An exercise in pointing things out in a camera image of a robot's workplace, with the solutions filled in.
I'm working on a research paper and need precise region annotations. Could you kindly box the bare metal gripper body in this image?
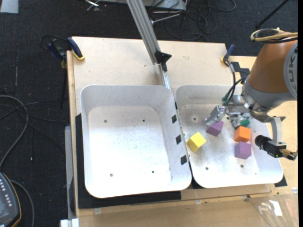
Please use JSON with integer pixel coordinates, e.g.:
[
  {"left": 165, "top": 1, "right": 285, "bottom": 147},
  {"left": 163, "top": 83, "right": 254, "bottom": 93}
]
[{"left": 224, "top": 94, "right": 263, "bottom": 122}]

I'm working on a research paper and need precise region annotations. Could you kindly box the orange cube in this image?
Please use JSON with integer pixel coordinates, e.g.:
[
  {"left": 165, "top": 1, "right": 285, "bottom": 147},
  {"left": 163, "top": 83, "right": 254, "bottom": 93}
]
[{"left": 233, "top": 125, "right": 252, "bottom": 143}]

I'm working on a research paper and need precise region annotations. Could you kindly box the purple cube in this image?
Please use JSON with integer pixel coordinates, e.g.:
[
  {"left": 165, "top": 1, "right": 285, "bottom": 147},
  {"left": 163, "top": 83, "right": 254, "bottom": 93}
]
[
  {"left": 234, "top": 141, "right": 252, "bottom": 160},
  {"left": 205, "top": 120, "right": 224, "bottom": 137}
]

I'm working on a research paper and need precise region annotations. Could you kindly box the yellow cube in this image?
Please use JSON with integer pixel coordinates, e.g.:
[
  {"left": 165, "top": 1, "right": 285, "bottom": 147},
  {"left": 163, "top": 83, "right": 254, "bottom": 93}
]
[{"left": 186, "top": 131, "right": 207, "bottom": 153}]

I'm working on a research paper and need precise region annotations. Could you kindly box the thin black and white rod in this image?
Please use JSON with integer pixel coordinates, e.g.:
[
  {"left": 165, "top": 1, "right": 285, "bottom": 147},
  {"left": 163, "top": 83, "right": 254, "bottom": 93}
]
[{"left": 161, "top": 70, "right": 191, "bottom": 164}]

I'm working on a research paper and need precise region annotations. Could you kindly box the white plastic tray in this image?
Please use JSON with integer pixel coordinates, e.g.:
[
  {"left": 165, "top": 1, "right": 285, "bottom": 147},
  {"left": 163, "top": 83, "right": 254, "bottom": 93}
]
[
  {"left": 175, "top": 85, "right": 284, "bottom": 189},
  {"left": 80, "top": 84, "right": 193, "bottom": 199}
]

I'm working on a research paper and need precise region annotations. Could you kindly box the pale wood board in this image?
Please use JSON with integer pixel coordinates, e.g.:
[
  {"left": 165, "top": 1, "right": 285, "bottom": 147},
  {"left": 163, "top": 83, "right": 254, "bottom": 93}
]
[{"left": 71, "top": 36, "right": 272, "bottom": 202}]

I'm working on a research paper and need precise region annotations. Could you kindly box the black cylinder on white bracket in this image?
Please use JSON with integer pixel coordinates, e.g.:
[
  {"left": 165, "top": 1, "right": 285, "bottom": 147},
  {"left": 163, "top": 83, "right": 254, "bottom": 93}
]
[{"left": 250, "top": 112, "right": 288, "bottom": 158}]

